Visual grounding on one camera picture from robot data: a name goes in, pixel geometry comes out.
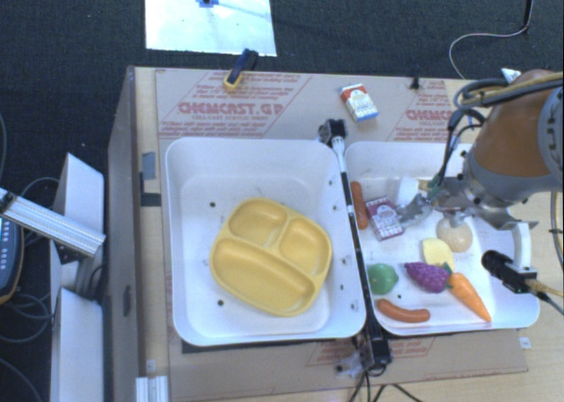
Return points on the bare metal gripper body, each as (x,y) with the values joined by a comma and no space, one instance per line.
(458,195)

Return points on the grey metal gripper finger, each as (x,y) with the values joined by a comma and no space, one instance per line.
(414,210)
(456,218)

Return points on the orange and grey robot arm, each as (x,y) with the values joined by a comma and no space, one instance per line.
(511,144)

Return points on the beige round toy onion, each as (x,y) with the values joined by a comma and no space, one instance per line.
(456,238)

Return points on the maroon and white carton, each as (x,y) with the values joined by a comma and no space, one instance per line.
(384,219)

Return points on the yellow toy cheese wedge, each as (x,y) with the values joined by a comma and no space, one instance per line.
(436,252)

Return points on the orange sausage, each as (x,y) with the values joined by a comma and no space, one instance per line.
(403,311)
(360,206)

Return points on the thin black and white rod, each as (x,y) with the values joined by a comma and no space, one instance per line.
(352,219)

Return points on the purple grapes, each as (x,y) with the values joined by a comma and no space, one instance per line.
(426,277)

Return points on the green toy pepper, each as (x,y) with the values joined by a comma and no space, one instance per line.
(382,279)

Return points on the orange carrot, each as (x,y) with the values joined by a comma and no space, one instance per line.
(469,294)

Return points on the white plastic tray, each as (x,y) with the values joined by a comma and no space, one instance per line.
(198,171)
(440,312)

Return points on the red and white carton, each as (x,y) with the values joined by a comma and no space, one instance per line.
(359,102)

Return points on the yellow divided plate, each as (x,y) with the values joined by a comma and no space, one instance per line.
(269,259)

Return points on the brown cardboard board red print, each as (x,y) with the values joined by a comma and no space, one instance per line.
(282,100)

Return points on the black cylinder on white bracket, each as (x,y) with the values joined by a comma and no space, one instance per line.
(506,268)

